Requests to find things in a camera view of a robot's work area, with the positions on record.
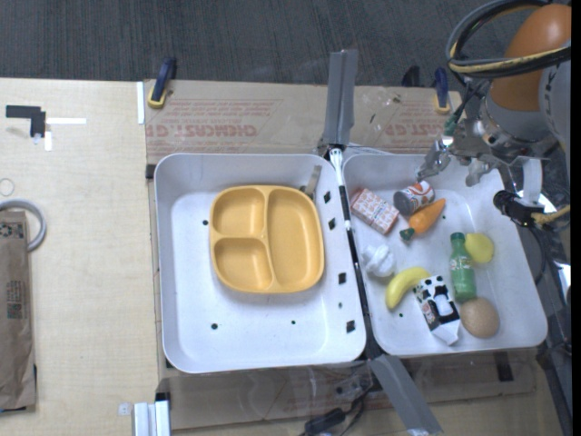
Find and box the white plastic tray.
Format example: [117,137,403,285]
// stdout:
[342,152,550,360]
[153,152,368,375]

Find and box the orange and white can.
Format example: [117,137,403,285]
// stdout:
[392,180,437,217]

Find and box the orange carrot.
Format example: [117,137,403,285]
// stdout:
[399,197,448,243]

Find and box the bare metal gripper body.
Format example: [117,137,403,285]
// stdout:
[447,118,547,172]

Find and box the orange and white carton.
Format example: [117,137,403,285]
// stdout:
[349,187,400,236]

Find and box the yellow divided plate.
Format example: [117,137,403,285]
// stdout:
[209,184,327,295]

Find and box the beige egg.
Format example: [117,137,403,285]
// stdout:
[458,296,501,340]

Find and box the brown cardboard board red print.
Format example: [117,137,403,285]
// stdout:
[143,78,537,431]

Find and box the green bottle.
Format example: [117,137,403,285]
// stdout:
[448,232,478,304]

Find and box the brown paper bag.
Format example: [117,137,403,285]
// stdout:
[0,211,38,412]

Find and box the black cylinder on white bracket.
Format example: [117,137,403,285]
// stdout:
[492,156,547,227]

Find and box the white garlic bulb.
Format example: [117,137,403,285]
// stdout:
[360,243,397,280]

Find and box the yellow lemon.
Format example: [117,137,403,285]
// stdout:
[464,232,496,265]

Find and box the yellow banana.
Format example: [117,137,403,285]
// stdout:
[385,266,432,311]

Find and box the black and white milk carton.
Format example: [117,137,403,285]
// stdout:
[412,274,462,347]

